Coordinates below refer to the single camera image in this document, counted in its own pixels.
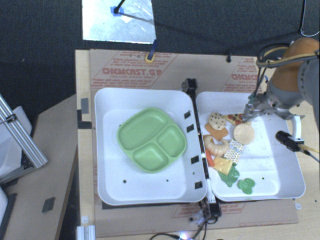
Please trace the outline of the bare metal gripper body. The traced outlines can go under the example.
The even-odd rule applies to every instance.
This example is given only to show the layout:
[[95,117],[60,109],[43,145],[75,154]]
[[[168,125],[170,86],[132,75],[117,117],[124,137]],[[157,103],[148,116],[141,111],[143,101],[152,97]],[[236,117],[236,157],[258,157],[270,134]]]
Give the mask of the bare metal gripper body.
[[300,93],[258,94],[253,102],[245,106],[245,112],[248,115],[253,112],[252,119],[274,114],[283,120],[289,120],[294,116],[290,109],[298,106],[303,100]]

